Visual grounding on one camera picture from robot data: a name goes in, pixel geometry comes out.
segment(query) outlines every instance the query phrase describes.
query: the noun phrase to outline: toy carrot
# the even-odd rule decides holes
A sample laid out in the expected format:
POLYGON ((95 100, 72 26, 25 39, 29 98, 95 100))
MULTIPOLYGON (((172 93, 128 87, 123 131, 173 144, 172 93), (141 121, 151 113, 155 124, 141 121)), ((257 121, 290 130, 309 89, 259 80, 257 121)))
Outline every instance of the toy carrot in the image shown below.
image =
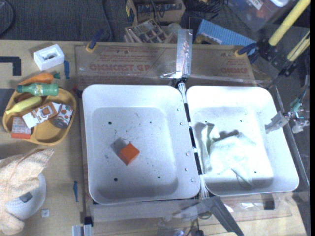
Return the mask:
POLYGON ((23 80, 19 85, 30 84, 30 83, 52 83, 53 79, 60 79, 59 73, 51 74, 48 72, 43 72, 34 75, 26 80, 23 80))

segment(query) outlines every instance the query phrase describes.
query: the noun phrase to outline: beige towel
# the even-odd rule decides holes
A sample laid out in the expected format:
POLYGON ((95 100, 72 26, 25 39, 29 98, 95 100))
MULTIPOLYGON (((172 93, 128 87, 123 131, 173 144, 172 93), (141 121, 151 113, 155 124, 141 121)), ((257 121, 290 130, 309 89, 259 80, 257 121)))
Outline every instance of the beige towel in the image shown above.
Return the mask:
POLYGON ((10 214, 5 204, 39 187, 38 174, 53 153, 53 149, 37 149, 0 160, 0 231, 6 235, 20 232, 24 222, 10 214))

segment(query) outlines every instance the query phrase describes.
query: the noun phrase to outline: yellow bowl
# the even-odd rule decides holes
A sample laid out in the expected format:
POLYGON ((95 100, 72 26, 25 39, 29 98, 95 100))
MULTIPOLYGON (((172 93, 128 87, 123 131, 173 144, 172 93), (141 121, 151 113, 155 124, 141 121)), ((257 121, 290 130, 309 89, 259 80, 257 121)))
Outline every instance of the yellow bowl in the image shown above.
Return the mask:
MULTIPOLYGON (((6 106, 6 110, 11 109, 14 104, 16 103, 15 100, 21 96, 22 93, 18 93, 15 91, 9 100, 8 105, 6 106)), ((43 104, 48 103, 48 102, 56 102, 56 103, 62 103, 62 104, 67 104, 70 105, 73 108, 73 113, 72 117, 69 123, 69 126, 67 129, 60 129, 55 127, 52 124, 52 120, 54 118, 51 118, 50 120, 47 120, 37 126, 35 126, 32 129, 32 134, 30 139, 23 139, 25 141, 35 143, 35 144, 42 144, 42 145, 55 145, 59 142, 61 142, 69 132, 69 129, 73 123, 73 119, 75 116, 76 108, 77 108, 77 103, 74 98, 74 96, 68 92, 67 90, 64 90, 62 88, 59 88, 58 90, 58 95, 57 96, 47 96, 43 98, 43 104)), ((12 124, 13 124, 13 118, 14 117, 21 117, 22 115, 28 113, 29 111, 35 109, 36 107, 28 110, 24 110, 19 113, 9 113, 8 115, 6 112, 4 112, 2 123, 4 128, 8 133, 11 133, 12 131, 12 124)))

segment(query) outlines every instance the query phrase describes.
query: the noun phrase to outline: green bottle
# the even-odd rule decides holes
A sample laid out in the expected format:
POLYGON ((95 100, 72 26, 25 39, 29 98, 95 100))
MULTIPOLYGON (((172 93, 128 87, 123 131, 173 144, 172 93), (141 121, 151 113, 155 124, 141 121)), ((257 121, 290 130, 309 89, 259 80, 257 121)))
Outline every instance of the green bottle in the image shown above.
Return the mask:
POLYGON ((58 84, 56 83, 32 83, 28 86, 18 85, 16 88, 18 93, 29 92, 34 96, 57 96, 58 84))

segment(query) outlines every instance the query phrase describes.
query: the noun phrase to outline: floor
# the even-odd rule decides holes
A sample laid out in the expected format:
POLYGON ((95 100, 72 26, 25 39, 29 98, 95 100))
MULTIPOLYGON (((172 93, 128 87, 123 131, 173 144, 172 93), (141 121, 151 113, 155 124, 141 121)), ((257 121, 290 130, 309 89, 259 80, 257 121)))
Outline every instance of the floor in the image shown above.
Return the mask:
MULTIPOLYGON (((89 41, 100 29, 104 29, 102 41, 122 42, 124 27, 131 23, 126 16, 126 0, 0 0, 0 39, 16 40, 59 40, 59 41, 89 41)), ((214 17, 214 14, 196 14, 186 11, 182 17, 181 26, 196 28, 196 22, 202 17, 261 41, 270 37, 282 22, 286 14, 273 24, 267 25, 259 32, 252 32, 233 12, 225 5, 214 17)), ((310 7, 295 22, 289 33, 279 43, 283 54, 288 53, 310 28, 310 7)), ((290 103, 301 93, 305 76, 309 70, 310 54, 304 52, 297 60, 297 69, 278 83, 280 95, 286 111, 290 103)), ((279 68, 274 68, 266 61, 258 60, 260 68, 271 78, 276 77, 279 68)), ((4 111, 6 102, 12 91, 2 90, 0 98, 0 115, 4 111)), ((305 98, 304 107, 309 110, 309 94, 305 98)), ((294 134, 301 161, 310 181, 310 128, 294 134)), ((303 182, 296 192, 296 201, 299 204, 302 219, 308 235, 310 235, 310 193, 308 186, 303 182)))

